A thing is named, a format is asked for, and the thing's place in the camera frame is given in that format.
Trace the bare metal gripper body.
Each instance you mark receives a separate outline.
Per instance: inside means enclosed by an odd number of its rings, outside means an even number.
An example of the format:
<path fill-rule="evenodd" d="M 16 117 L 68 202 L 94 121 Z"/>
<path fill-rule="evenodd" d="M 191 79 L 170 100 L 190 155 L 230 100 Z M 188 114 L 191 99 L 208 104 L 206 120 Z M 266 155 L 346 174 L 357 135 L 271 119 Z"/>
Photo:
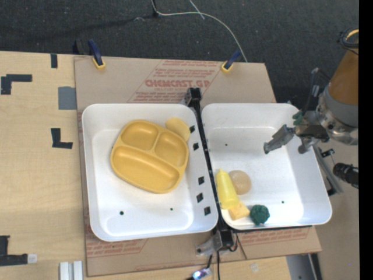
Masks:
<path fill-rule="evenodd" d="M 325 99 L 319 99 L 313 111 L 304 115 L 294 115 L 295 134 L 308 141 L 317 139 L 327 142 L 330 139 L 345 145 L 358 145 L 358 127 L 343 123 L 328 107 Z"/>

